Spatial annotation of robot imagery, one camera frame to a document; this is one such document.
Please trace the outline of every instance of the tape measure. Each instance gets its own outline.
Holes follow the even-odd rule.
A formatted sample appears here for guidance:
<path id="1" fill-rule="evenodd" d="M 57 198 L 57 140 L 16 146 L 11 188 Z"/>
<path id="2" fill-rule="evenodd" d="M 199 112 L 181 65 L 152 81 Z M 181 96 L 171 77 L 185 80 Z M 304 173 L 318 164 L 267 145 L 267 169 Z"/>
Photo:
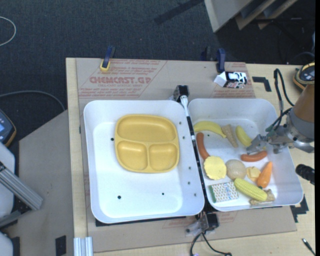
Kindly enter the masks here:
<path id="1" fill-rule="evenodd" d="M 8 147 L 16 134 L 15 125 L 0 109 L 0 142 Z"/>
<path id="2" fill-rule="evenodd" d="M 307 85 L 314 85 L 315 63 L 311 62 L 307 65 L 302 66 L 302 68 L 299 69 L 293 76 L 293 82 L 302 90 L 304 90 Z"/>

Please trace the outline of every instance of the carrot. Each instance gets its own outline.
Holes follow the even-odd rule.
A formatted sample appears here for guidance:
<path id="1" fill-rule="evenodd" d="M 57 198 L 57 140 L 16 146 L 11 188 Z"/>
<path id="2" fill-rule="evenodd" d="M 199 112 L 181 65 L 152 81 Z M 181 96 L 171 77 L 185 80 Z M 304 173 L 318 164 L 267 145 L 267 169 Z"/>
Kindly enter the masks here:
<path id="1" fill-rule="evenodd" d="M 257 162 L 261 159 L 264 159 L 267 156 L 267 154 L 267 151 L 263 150 L 257 154 L 242 154 L 240 158 L 244 162 Z"/>
<path id="2" fill-rule="evenodd" d="M 258 179 L 256 180 L 256 184 L 258 185 L 258 187 L 262 187 L 264 189 L 266 186 L 268 186 L 271 178 L 272 167 L 273 163 L 270 161 L 263 168 Z"/>
<path id="3" fill-rule="evenodd" d="M 204 137 L 205 135 L 202 132 L 198 132 L 196 135 L 196 144 L 198 146 L 200 156 L 203 160 L 206 160 L 210 155 L 205 148 Z"/>

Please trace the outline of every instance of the gray surface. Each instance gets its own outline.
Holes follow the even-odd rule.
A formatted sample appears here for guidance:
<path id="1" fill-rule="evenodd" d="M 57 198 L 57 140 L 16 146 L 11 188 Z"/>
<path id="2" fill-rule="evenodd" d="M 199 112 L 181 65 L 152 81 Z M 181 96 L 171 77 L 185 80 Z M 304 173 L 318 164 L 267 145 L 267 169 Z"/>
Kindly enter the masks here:
<path id="1" fill-rule="evenodd" d="M 19 177 L 43 203 L 4 231 L 20 237 L 21 256 L 56 255 L 56 238 L 66 236 L 73 255 L 73 205 L 68 112 L 65 111 L 19 142 Z"/>

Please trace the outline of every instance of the white tray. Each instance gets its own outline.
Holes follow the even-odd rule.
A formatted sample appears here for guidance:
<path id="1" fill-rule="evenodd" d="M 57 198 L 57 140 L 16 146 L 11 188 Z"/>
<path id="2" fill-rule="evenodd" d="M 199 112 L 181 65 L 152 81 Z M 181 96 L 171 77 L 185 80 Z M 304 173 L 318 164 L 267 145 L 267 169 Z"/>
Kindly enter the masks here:
<path id="1" fill-rule="evenodd" d="M 266 135 L 265 129 L 277 118 L 273 105 L 264 99 L 194 99 L 188 106 L 193 125 L 199 121 L 213 121 L 221 126 L 231 124 L 233 131 L 237 125 L 244 128 L 253 139 L 257 134 Z M 210 131 L 203 131 L 204 145 L 211 156 L 221 157 L 224 162 L 230 159 L 240 160 L 241 154 L 246 154 L 246 148 L 239 141 L 239 147 L 235 148 L 226 138 Z M 275 201 L 250 205 L 249 198 L 239 193 L 239 198 L 226 202 L 214 203 L 209 191 L 209 185 L 232 181 L 227 176 L 224 179 L 209 179 L 203 171 L 203 160 L 200 157 L 204 185 L 209 203 L 222 212 L 236 211 L 262 207 L 277 207 L 295 205 L 303 199 L 303 190 L 289 149 L 284 148 L 281 153 L 274 154 L 271 145 L 266 146 L 268 155 L 257 162 L 243 162 L 246 167 L 256 166 L 260 170 L 268 161 L 273 162 L 273 172 L 268 189 L 275 195 Z"/>
<path id="2" fill-rule="evenodd" d="M 138 173 L 117 161 L 115 127 L 129 114 L 156 115 L 176 126 L 180 156 L 164 173 Z M 91 210 L 113 224 L 197 215 L 204 207 L 200 175 L 183 107 L 172 100 L 94 100 L 83 112 L 88 155 Z"/>

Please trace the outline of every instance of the corn cob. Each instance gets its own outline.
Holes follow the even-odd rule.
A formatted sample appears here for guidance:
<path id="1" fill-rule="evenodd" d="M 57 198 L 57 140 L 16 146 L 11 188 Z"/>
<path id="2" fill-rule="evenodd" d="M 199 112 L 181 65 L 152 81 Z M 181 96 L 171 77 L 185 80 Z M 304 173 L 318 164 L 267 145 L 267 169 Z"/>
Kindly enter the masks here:
<path id="1" fill-rule="evenodd" d="M 238 145 L 237 139 L 232 131 L 231 125 L 227 124 L 225 126 L 222 126 L 221 129 L 222 129 L 223 133 L 226 135 L 226 138 L 231 143 L 231 145 L 234 148 L 237 148 L 239 145 Z"/>
<path id="2" fill-rule="evenodd" d="M 263 191 L 261 188 L 257 187 L 256 185 L 253 185 L 252 183 L 242 179 L 242 178 L 236 178 L 234 180 L 234 186 L 245 195 L 256 199 L 258 201 L 264 202 L 267 200 L 268 194 Z"/>

